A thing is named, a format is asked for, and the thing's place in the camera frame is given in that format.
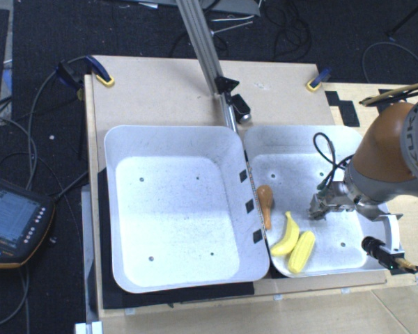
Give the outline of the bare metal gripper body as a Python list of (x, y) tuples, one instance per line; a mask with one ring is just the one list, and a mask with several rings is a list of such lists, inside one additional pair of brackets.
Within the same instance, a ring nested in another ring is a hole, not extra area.
[(348, 189), (343, 182), (332, 182), (317, 195), (318, 208), (322, 212), (351, 212), (354, 202), (348, 197)]

